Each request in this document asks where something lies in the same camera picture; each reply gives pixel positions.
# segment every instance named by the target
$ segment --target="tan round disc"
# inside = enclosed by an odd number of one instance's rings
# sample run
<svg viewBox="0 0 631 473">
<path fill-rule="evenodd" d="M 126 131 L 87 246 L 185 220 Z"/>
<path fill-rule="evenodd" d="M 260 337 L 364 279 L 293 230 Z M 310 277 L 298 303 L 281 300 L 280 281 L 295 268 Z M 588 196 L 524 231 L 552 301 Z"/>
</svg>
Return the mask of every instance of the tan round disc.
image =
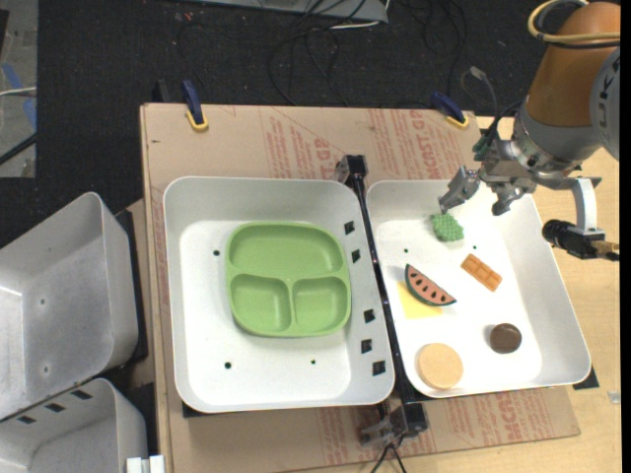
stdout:
<svg viewBox="0 0 631 473">
<path fill-rule="evenodd" d="M 451 389 L 462 378 L 462 359 L 449 345 L 431 343 L 424 346 L 416 360 L 418 374 L 430 387 Z"/>
</svg>

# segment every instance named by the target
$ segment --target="black floor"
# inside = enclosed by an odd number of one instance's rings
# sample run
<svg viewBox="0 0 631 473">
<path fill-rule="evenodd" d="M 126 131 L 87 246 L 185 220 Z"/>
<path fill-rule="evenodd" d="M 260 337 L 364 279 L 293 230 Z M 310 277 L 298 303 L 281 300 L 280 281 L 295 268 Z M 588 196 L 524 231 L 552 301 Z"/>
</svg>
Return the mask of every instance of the black floor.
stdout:
<svg viewBox="0 0 631 473">
<path fill-rule="evenodd" d="M 546 0 L 394 0 L 389 24 L 158 0 L 39 0 L 36 179 L 0 179 L 0 246 L 85 191 L 117 212 L 141 197 L 138 110 L 165 79 L 202 101 L 422 106 L 434 91 L 493 113 L 522 99 L 544 46 Z M 550 16 L 550 27 L 562 14 Z"/>
</svg>

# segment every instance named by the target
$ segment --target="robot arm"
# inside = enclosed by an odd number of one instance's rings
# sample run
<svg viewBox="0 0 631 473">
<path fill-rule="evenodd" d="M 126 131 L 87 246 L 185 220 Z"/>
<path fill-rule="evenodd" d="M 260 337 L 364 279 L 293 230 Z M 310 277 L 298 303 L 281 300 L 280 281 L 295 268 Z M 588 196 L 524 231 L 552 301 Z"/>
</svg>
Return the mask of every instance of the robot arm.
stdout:
<svg viewBox="0 0 631 473">
<path fill-rule="evenodd" d="M 558 34 L 538 30 L 545 15 L 560 4 L 579 8 Z M 594 187 L 599 177 L 570 177 L 597 149 L 619 160 L 620 6 L 585 0 L 551 0 L 535 9 L 528 29 L 549 43 L 526 99 L 515 117 L 510 140 L 491 131 L 474 147 L 479 170 L 461 167 L 439 198 L 443 213 L 475 193 L 479 181 L 498 196 L 493 214 L 538 185 L 571 189 L 577 224 L 550 221 L 544 237 L 581 258 L 615 259 L 617 246 L 604 242 L 596 226 Z"/>
</svg>

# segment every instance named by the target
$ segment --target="green plate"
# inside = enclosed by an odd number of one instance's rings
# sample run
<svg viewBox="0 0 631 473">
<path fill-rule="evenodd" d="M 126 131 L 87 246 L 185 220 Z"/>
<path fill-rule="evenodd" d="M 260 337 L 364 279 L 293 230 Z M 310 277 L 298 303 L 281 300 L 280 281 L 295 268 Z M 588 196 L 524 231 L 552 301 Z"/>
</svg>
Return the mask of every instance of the green plate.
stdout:
<svg viewBox="0 0 631 473">
<path fill-rule="evenodd" d="M 346 253 L 328 231 L 303 223 L 247 223 L 233 231 L 226 254 L 230 307 L 246 331 L 325 335 L 350 317 Z"/>
</svg>

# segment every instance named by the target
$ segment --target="yellow cable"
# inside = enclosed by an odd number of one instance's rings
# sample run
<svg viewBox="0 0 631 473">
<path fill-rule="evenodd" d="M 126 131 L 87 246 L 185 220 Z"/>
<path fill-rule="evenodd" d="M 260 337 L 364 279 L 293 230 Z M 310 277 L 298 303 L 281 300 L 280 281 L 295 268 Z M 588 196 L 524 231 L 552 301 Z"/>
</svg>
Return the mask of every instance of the yellow cable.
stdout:
<svg viewBox="0 0 631 473">
<path fill-rule="evenodd" d="M 582 40 L 600 40 L 600 39 L 620 39 L 620 32 L 603 32 L 600 34 L 572 34 L 572 35 L 555 35 L 555 34 L 544 34 L 540 32 L 536 26 L 534 25 L 534 20 L 537 16 L 547 7 L 551 5 L 557 4 L 559 1 L 570 1 L 570 0 L 548 0 L 547 2 L 542 3 L 536 9 L 534 9 L 530 16 L 528 16 L 528 31 L 532 36 L 537 38 L 538 40 L 543 40 L 544 42 L 558 42 L 558 43 L 575 43 Z M 589 5 L 587 0 L 571 0 L 579 3 L 582 6 Z"/>
</svg>

